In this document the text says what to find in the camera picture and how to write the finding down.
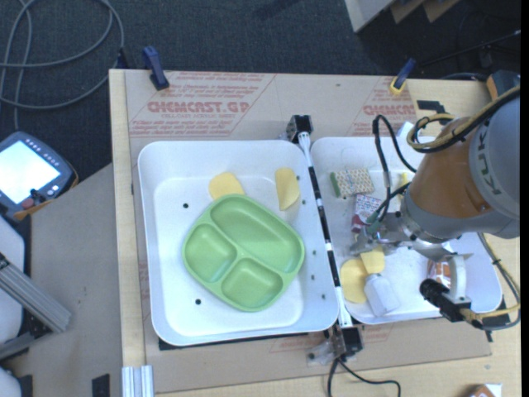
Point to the small yellow stick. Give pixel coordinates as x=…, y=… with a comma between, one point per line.
x=404, y=179

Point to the orange and white carton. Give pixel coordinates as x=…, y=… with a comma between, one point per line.
x=483, y=390

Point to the black cylinder on white bracket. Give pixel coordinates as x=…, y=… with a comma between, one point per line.
x=444, y=298

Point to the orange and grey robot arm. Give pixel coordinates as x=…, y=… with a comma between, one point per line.
x=450, y=184

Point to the thin black and white rod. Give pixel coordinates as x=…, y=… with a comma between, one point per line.
x=318, y=199

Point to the yellow round chip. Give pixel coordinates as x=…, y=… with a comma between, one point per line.
x=352, y=280
x=224, y=184

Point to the brown cardboard board red print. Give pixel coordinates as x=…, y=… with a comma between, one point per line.
x=248, y=101

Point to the orange and white packet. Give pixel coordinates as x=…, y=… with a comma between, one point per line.
x=439, y=269

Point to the white plastic tray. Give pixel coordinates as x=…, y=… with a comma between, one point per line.
x=413, y=279
x=173, y=263

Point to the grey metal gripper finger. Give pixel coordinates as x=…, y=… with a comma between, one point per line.
x=384, y=243
x=358, y=245

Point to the yellow curved chip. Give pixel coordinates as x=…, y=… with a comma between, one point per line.
x=373, y=261
x=287, y=188

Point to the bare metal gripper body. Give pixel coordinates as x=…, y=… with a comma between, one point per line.
x=427, y=244

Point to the white plastic bottle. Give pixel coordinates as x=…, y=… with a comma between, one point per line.
x=382, y=295

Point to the red and white packet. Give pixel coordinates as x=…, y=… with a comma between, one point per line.
x=364, y=209

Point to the green divided plate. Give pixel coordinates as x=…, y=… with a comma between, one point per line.
x=244, y=250

